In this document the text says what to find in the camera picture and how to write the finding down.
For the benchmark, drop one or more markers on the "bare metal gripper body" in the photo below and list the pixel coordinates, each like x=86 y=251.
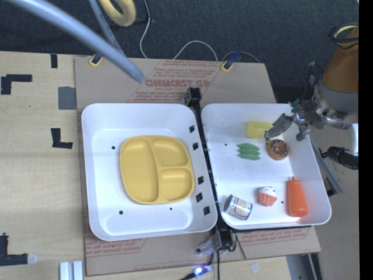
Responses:
x=309 y=118

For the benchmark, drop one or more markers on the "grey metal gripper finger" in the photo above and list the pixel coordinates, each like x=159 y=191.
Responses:
x=278 y=127
x=303 y=133

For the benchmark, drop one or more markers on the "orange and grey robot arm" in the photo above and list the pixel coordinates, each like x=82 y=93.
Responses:
x=341 y=74

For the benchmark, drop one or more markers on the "brown toy doughnut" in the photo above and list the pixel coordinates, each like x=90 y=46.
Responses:
x=278 y=150

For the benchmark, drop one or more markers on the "yellow toy corn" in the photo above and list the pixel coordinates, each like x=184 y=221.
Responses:
x=255 y=129

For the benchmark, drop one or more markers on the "green toy pea pods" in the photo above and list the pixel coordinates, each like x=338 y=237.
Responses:
x=248 y=151

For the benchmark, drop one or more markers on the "white plastic tray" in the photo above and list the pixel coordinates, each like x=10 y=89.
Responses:
x=107 y=168
x=256 y=176

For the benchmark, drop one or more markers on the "orange squeeze bottle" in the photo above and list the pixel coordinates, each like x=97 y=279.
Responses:
x=296 y=198

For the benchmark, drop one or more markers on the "orange and white toy cupcake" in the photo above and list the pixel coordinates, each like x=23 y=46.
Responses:
x=266 y=196

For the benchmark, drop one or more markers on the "thin black rod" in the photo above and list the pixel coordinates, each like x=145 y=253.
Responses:
x=207 y=159

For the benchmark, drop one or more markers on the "small white can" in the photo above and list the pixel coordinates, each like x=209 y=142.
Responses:
x=239 y=207

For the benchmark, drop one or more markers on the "yellow divided plate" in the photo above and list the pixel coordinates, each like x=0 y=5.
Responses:
x=145 y=168

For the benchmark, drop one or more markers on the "brown cardboard board red print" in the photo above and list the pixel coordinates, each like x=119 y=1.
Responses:
x=116 y=80

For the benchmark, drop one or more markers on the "black cylinder on white bracket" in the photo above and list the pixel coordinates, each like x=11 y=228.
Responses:
x=344 y=155

